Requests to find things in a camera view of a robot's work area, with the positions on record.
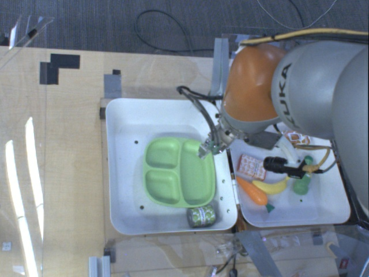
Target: carrot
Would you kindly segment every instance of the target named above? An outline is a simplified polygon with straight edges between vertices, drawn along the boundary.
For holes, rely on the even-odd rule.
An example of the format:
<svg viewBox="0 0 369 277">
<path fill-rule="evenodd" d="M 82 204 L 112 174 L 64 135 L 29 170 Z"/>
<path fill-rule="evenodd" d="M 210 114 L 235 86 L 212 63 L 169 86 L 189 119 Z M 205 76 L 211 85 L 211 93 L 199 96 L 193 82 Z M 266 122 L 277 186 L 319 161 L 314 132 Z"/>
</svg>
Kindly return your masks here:
<svg viewBox="0 0 369 277">
<path fill-rule="evenodd" d="M 262 190 L 240 177 L 236 177 L 236 180 L 242 189 L 250 196 L 253 202 L 258 205 L 268 204 L 268 197 Z"/>
</svg>

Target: yellow banana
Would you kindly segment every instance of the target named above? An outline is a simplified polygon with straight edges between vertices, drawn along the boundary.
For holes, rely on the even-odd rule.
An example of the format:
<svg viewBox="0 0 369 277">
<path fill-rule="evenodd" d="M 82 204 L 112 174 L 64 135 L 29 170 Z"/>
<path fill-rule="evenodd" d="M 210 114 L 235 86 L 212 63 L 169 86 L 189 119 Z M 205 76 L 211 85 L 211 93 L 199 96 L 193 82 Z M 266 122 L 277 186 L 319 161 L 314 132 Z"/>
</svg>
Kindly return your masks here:
<svg viewBox="0 0 369 277">
<path fill-rule="evenodd" d="M 276 182 L 274 184 L 267 184 L 261 181 L 253 181 L 253 184 L 260 190 L 263 190 L 268 195 L 274 195 L 281 193 L 285 188 L 287 188 L 287 181 L 289 177 L 285 177 L 282 181 Z"/>
</svg>

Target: white plastic tray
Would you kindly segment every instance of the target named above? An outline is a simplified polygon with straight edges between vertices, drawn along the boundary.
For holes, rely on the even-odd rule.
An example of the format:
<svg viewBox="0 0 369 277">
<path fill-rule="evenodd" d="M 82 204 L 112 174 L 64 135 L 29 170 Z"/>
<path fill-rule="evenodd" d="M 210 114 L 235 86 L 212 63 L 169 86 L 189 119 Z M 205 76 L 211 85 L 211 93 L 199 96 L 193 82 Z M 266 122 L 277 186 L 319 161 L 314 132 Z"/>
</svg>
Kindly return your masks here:
<svg viewBox="0 0 369 277">
<path fill-rule="evenodd" d="M 217 110 L 204 102 L 214 118 Z M 227 154 L 214 157 L 216 193 L 214 225 L 193 229 L 185 208 L 166 207 L 151 201 L 143 186 L 143 158 L 146 145 L 156 137 L 174 136 L 204 141 L 209 127 L 188 100 L 115 99 L 106 109 L 110 217 L 122 234 L 143 235 L 226 230 L 237 219 Z"/>
<path fill-rule="evenodd" d="M 285 125 L 279 124 L 281 130 Z M 311 143 L 316 145 L 330 145 L 328 140 L 311 138 Z M 325 150 L 301 151 L 301 158 L 310 155 L 315 162 L 320 161 Z M 243 141 L 236 140 L 231 145 L 232 162 L 236 171 L 241 154 L 248 154 L 263 160 L 267 156 L 285 155 L 280 149 L 272 151 L 247 145 Z M 333 153 L 323 164 L 321 169 L 327 168 L 334 161 Z M 273 183 L 285 178 L 285 174 L 275 174 L 267 171 L 264 182 Z M 264 206 L 258 206 L 251 201 L 244 191 L 239 189 L 239 200 L 242 214 L 245 220 L 256 227 L 282 227 L 282 226 L 305 226 L 314 224 L 339 224 L 348 220 L 351 209 L 343 186 L 337 165 L 324 174 L 313 174 L 306 195 L 297 195 L 292 190 L 294 179 L 288 181 L 287 189 L 280 194 L 268 195 L 268 202 L 275 209 L 268 213 Z"/>
</svg>

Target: wooden table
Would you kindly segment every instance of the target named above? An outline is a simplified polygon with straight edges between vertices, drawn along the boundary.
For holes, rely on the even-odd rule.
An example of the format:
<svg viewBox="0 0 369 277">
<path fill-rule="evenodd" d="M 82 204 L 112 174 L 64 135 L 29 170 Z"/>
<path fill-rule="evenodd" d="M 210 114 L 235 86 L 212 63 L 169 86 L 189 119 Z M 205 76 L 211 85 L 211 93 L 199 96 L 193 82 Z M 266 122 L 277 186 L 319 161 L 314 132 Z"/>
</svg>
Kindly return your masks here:
<svg viewBox="0 0 369 277">
<path fill-rule="evenodd" d="M 0 54 L 7 51 L 0 48 Z M 58 85 L 40 84 L 40 63 L 51 54 L 79 55 L 79 69 L 60 68 Z M 112 274 L 121 277 L 129 267 L 135 276 L 205 276 L 210 264 L 225 263 L 227 253 L 217 253 L 232 239 L 230 234 L 125 237 L 106 220 L 104 195 L 104 141 L 100 105 L 104 75 L 120 70 L 122 96 L 130 98 L 180 98 L 178 85 L 207 93 L 212 75 L 211 58 L 25 48 L 0 70 L 3 163 L 0 188 L 0 237 L 12 241 L 12 250 L 0 252 L 0 275 L 18 276 L 14 266 L 24 265 L 17 219 L 7 188 L 4 146 L 14 142 L 21 194 L 32 236 L 35 257 L 43 276 L 88 275 L 88 258 L 101 257 L 114 239 L 117 263 Z M 29 182 L 24 125 L 33 118 L 37 161 L 44 193 L 44 240 Z M 277 262 L 282 272 L 304 270 L 318 276 L 323 269 L 337 275 L 334 260 L 324 248 L 304 252 L 294 260 Z M 249 257 L 241 258 L 240 276 L 258 276 Z"/>
</svg>

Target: toy carrot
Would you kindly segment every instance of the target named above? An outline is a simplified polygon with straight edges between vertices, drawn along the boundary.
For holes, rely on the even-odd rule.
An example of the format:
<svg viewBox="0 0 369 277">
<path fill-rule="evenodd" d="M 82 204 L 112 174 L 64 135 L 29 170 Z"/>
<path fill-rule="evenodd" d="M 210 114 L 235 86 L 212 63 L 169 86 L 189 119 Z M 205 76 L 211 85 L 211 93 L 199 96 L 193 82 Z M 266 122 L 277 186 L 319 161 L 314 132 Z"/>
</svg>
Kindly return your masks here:
<svg viewBox="0 0 369 277">
<path fill-rule="evenodd" d="M 258 205 L 265 205 L 268 212 L 271 212 L 274 209 L 274 206 L 268 204 L 268 197 L 262 190 L 240 177 L 236 177 L 236 180 L 253 202 Z"/>
</svg>

